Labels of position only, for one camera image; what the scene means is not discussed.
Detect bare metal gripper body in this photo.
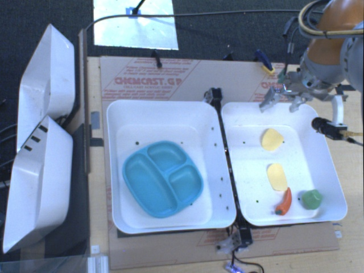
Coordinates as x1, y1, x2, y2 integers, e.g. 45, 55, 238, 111
283, 71, 336, 100

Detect round yellow chip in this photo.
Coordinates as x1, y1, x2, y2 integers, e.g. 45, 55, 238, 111
261, 128, 285, 152

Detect brown cardboard board, red print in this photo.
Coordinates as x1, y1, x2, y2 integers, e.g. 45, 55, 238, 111
99, 56, 341, 270

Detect white plastic tray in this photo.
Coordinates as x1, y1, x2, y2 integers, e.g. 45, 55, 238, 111
106, 99, 238, 234
221, 101, 349, 228

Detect thin black rod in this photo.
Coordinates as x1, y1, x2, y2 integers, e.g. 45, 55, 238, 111
214, 102, 249, 230

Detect oval yellow chip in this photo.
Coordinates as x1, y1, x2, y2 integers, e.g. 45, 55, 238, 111
266, 163, 288, 192

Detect green toy vegetable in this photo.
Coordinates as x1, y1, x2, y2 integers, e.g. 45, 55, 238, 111
301, 189, 324, 210

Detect orange carrot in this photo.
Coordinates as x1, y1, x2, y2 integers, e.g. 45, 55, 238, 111
274, 187, 293, 217

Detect blue divided plate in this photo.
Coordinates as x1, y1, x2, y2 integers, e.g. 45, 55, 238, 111
122, 140, 204, 219

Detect black cylinder on white bracket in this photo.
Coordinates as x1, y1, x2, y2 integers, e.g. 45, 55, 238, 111
311, 94, 349, 140

